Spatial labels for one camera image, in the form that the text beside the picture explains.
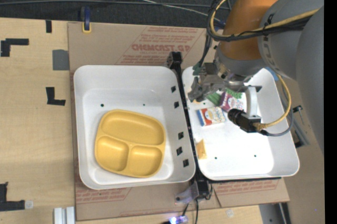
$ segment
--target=yellow divided tray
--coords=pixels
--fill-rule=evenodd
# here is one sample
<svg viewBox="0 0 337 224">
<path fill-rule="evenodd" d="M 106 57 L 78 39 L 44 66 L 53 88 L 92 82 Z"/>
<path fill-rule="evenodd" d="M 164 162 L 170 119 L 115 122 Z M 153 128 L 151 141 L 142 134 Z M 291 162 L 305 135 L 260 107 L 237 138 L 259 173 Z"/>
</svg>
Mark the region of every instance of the yellow divided tray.
<svg viewBox="0 0 337 224">
<path fill-rule="evenodd" d="M 127 110 L 111 110 L 98 126 L 95 158 L 110 172 L 150 177 L 163 163 L 165 143 L 165 129 L 157 119 Z"/>
</svg>

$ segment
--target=cardboard box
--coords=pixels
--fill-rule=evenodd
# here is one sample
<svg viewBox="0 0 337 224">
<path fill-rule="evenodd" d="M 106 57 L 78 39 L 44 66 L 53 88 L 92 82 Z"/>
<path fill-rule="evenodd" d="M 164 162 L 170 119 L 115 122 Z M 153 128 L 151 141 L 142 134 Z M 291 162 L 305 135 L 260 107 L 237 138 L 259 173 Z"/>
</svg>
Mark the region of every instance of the cardboard box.
<svg viewBox="0 0 337 224">
<path fill-rule="evenodd" d="M 182 53 L 182 68 L 185 69 L 200 60 L 206 30 L 102 23 L 92 23 L 91 27 L 91 33 L 85 34 L 82 23 L 68 23 L 76 219 L 181 212 L 185 205 L 176 203 L 174 197 L 189 186 L 188 182 L 109 190 L 93 190 L 84 186 L 78 174 L 73 75 L 84 65 L 165 65 L 169 53 L 176 51 Z M 213 59 L 214 50 L 210 49 L 205 61 Z M 213 184 L 213 188 L 211 199 L 200 203 L 201 210 L 289 201 L 282 178 L 225 182 Z"/>
</svg>

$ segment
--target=snack package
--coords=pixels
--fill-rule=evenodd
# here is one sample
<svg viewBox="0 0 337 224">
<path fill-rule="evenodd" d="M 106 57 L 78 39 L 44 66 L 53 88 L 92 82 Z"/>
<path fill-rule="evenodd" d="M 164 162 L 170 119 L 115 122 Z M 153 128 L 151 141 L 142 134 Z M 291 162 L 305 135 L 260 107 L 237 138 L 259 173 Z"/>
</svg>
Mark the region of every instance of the snack package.
<svg viewBox="0 0 337 224">
<path fill-rule="evenodd" d="M 196 111 L 201 126 L 226 122 L 224 111 L 220 107 L 203 108 Z"/>
<path fill-rule="evenodd" d="M 240 100 L 241 95 L 238 93 L 232 93 L 231 90 L 226 90 L 220 99 L 220 107 L 228 112 L 229 110 L 236 108 L 243 110 L 243 102 Z"/>
</svg>

